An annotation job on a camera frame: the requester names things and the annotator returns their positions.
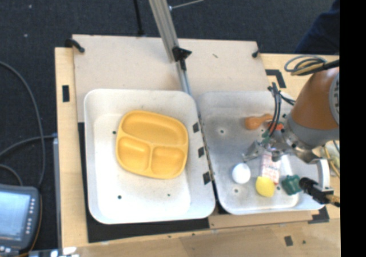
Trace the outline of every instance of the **green object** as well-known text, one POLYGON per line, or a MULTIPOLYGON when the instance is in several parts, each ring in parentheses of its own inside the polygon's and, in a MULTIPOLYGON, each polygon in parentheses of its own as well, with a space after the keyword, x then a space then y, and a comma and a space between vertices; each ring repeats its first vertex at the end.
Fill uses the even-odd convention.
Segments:
POLYGON ((286 191, 288 195, 296 194, 301 191, 299 181, 300 178, 298 175, 287 175, 286 178, 281 182, 282 188, 286 191))
POLYGON ((263 132, 263 134, 262 134, 262 138, 263 138, 263 140, 262 140, 262 144, 267 144, 267 143, 269 142, 270 137, 269 137, 269 132, 268 132, 268 130, 266 130, 265 132, 263 132))

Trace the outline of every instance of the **wooden table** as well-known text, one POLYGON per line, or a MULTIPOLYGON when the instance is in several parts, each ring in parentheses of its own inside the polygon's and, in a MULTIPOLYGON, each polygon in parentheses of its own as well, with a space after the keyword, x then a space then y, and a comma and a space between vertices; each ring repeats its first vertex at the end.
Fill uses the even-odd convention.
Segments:
MULTIPOLYGON (((292 77, 284 70, 284 63, 294 55, 260 54, 266 70, 278 70, 287 88, 284 92, 297 97, 307 77, 292 77)), ((59 183, 61 204, 61 247, 78 247, 78 253, 87 256, 224 256, 225 250, 237 255, 245 250, 258 256, 336 256, 340 255, 340 209, 327 205, 330 220, 309 224, 319 212, 259 215, 220 215, 209 217, 210 229, 179 232, 135 238, 89 243, 82 182, 73 49, 55 49, 55 76, 57 89, 57 124, 59 144, 59 183), (63 87, 69 97, 65 103, 63 87)), ((268 76, 269 83, 275 76, 268 76)), ((335 194, 340 195, 339 179, 331 178, 335 194)))

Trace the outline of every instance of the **dark clothing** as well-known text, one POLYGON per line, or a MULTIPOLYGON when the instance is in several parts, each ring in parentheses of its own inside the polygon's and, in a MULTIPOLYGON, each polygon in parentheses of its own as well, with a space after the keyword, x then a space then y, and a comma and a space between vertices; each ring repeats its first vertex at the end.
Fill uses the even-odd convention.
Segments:
POLYGON ((297 45, 299 54, 339 54, 340 0, 335 0, 326 13, 320 14, 297 45))

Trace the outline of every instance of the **metal tray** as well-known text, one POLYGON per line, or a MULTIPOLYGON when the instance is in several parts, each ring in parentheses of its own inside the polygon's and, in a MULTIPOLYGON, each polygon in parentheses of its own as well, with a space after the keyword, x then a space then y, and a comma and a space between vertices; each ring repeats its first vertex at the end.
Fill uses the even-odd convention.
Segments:
POLYGON ((199 219, 216 201, 197 106, 181 91, 112 90, 89 92, 84 101, 86 170, 89 210, 101 223, 142 223, 199 219), (154 179, 123 169, 116 158, 118 125, 124 114, 145 110, 176 118, 189 135, 184 171, 173 179, 154 179))
MULTIPOLYGON (((202 119, 218 201, 227 212, 244 215, 322 208, 323 205, 303 192, 287 195, 281 185, 277 186, 271 198, 259 195, 255 188, 256 178, 260 173, 259 158, 247 162, 251 171, 249 182, 237 184, 232 179, 234 166, 243 162, 242 155, 254 140, 261 140, 265 130, 265 128, 247 130, 244 128, 245 117, 274 112, 275 103, 269 91, 205 93, 199 97, 197 105, 202 119)), ((283 102, 281 109, 281 115, 288 114, 291 105, 283 102)), ((315 164, 306 164, 294 155, 285 156, 281 160, 280 174, 280 182, 286 175, 297 174, 299 177, 306 176, 315 181, 323 176, 319 175, 315 164)))

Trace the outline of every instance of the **yellow plate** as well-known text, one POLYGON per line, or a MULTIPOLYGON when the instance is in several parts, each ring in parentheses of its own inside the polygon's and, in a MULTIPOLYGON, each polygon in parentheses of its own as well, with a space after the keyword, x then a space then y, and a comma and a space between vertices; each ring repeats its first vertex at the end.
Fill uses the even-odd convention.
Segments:
POLYGON ((148 111, 131 111, 121 119, 116 156, 120 165, 138 175, 171 179, 183 172, 188 132, 175 118, 148 111))

